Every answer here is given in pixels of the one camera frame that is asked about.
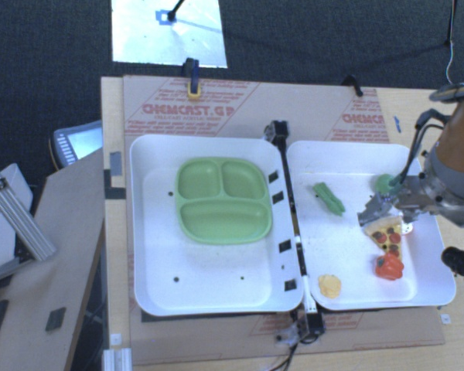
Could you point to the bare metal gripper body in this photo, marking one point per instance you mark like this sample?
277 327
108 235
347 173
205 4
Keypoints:
417 199

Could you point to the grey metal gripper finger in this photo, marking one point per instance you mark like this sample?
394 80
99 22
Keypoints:
375 209
406 231

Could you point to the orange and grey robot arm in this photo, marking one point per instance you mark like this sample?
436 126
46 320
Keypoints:
460 137

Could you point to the pizza slice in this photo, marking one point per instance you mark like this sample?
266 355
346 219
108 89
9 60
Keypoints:
388 238

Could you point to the green round toy food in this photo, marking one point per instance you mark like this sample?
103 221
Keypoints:
383 184

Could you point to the orange bell pepper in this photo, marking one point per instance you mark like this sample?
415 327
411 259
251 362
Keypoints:
389 267

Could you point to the white plastic tray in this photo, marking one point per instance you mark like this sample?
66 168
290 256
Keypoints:
340 249
216 269

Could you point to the thin black and white rod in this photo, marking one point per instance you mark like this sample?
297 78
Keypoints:
294 215

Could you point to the yellow lumpy toy food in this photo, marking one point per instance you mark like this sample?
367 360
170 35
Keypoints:
329 285

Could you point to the green divided plate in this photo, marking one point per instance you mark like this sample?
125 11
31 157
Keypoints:
222 199

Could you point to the brown cardboard board red print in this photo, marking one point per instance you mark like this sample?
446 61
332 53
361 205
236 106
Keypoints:
232 106

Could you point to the black cylinder on white bracket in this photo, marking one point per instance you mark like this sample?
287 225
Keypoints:
458 263

